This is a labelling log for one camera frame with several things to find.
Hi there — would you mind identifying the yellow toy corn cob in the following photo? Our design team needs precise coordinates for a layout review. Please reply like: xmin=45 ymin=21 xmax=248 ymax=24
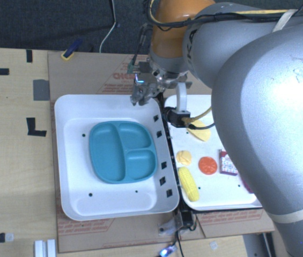
xmin=178 ymin=166 xmax=201 ymax=202

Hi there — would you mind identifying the pale yellow toy pastry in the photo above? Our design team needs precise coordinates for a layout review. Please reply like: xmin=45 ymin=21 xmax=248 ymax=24
xmin=175 ymin=150 xmax=193 ymax=167

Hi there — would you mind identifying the blue divided plate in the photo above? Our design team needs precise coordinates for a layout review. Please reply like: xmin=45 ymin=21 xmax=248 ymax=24
xmin=88 ymin=120 xmax=158 ymax=185

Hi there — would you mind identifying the orange toy orange slice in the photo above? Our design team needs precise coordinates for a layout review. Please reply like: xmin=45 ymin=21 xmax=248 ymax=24
xmin=198 ymin=156 xmax=218 ymax=176

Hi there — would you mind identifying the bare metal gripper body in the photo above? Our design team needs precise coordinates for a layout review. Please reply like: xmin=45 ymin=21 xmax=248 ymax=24
xmin=134 ymin=61 xmax=190 ymax=96

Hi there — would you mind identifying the white plastic tray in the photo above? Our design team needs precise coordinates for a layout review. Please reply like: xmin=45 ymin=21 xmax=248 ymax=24
xmin=54 ymin=94 xmax=180 ymax=222
xmin=164 ymin=94 xmax=263 ymax=212

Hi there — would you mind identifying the brown cardboard board red print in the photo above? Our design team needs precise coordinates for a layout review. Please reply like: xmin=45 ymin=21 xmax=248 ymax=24
xmin=47 ymin=51 xmax=276 ymax=254

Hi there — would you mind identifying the red and white packet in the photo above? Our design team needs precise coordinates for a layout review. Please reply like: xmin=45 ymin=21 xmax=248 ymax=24
xmin=218 ymin=149 xmax=239 ymax=177

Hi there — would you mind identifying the black cylinder on white bracket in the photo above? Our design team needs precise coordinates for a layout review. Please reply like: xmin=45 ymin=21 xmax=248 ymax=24
xmin=162 ymin=81 xmax=193 ymax=129

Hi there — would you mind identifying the black block with thin wires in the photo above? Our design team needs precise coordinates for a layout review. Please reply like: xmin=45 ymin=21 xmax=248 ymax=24
xmin=179 ymin=209 xmax=195 ymax=229

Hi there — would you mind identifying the yellow flat chip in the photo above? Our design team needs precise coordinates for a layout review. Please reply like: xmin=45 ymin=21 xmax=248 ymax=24
xmin=186 ymin=119 xmax=212 ymax=142

